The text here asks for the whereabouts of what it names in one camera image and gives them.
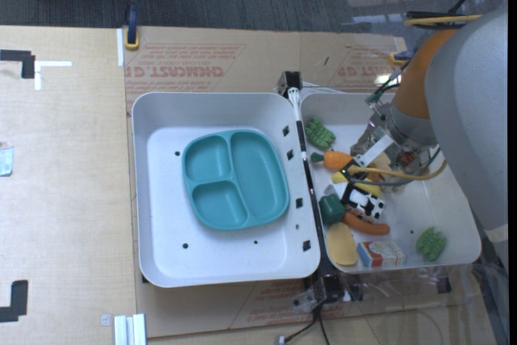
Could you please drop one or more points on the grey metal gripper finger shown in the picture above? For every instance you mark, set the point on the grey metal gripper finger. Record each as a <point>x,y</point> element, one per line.
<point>359,145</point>

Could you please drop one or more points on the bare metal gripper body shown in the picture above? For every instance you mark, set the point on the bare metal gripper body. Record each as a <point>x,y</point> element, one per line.
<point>381,121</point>

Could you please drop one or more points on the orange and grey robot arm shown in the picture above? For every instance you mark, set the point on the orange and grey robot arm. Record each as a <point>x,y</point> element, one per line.
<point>464,113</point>

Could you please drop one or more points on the orange carrot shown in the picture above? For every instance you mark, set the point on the orange carrot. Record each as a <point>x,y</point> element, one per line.
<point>337,158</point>

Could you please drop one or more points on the yellow banana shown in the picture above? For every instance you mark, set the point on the yellow banana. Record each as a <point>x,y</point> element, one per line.
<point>338,177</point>

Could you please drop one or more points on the thin black and white rod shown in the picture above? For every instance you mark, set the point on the thin black and white rod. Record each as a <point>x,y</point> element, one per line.
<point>303,157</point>

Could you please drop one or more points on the black and white carton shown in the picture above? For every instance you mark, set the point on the black and white carton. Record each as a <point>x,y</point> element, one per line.
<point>365,205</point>

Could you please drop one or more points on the green bell pepper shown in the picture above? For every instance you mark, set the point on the green bell pepper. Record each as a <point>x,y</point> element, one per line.
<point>331,210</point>

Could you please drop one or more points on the orange sausage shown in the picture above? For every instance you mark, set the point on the orange sausage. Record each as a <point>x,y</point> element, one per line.
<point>369,227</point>

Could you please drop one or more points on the white plastic tray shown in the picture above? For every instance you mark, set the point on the white plastic tray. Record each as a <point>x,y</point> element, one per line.
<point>428,198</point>
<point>169,214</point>

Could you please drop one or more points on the white blue orange carton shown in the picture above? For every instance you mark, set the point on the white blue orange carton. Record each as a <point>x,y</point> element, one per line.
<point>381,253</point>

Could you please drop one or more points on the teal divided plate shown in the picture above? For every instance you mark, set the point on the teal divided plate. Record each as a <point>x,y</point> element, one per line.
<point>242,173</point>

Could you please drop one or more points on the brown cardboard board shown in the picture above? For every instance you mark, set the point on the brown cardboard board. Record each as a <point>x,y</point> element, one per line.
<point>226,60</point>

